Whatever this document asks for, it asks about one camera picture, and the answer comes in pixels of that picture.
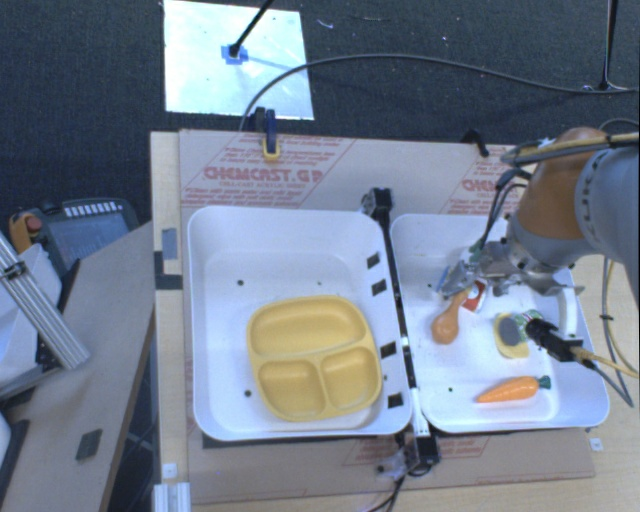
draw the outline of toy carrot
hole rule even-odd
[[[476,401],[482,404],[490,402],[506,402],[508,400],[524,400],[534,396],[538,389],[551,389],[551,379],[544,375],[535,377],[516,377],[482,393]]]

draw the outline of yellow divided tray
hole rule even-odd
[[[302,297],[258,309],[247,325],[247,347],[262,400],[285,420],[349,414],[380,393],[371,330],[342,297]]]

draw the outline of orange spoon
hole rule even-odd
[[[463,290],[453,296],[449,307],[440,313],[431,324],[433,341],[448,345],[458,336],[458,310],[469,295],[469,290]]]

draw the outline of white tray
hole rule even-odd
[[[191,299],[194,414],[220,440],[384,435],[402,430],[411,401],[382,231],[356,212],[211,206],[193,214],[186,258]],[[368,258],[379,260],[368,268]],[[372,294],[372,285],[386,291]],[[382,392],[348,415],[289,422],[262,403],[246,346],[258,308],[287,298],[339,295],[365,316],[381,359]],[[389,407],[390,397],[402,405]]]
[[[558,325],[558,301],[545,298],[526,286],[512,286],[508,295],[488,294],[482,308],[460,310],[460,333],[451,345],[431,339],[431,322],[447,303],[436,287],[447,265],[484,231],[486,217],[461,215],[405,215],[392,226],[392,240],[400,288],[413,354],[420,405],[434,426],[452,433],[510,431],[560,427],[590,427],[605,420],[609,399],[603,380],[578,363],[559,363],[530,343],[526,359],[507,359],[498,352],[493,320],[498,313],[537,309]],[[495,226],[490,239],[505,232]],[[556,274],[561,283],[572,284],[571,274]],[[581,308],[577,336],[592,350]],[[482,391],[508,377],[549,375],[551,390],[540,390],[527,401],[477,404]]]

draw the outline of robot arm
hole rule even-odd
[[[604,134],[575,128],[554,145]],[[638,303],[638,146],[545,160],[522,197],[500,242],[483,236],[441,287],[445,297],[485,278],[494,294],[525,283],[543,295],[562,286],[553,274],[587,254],[622,262]]]

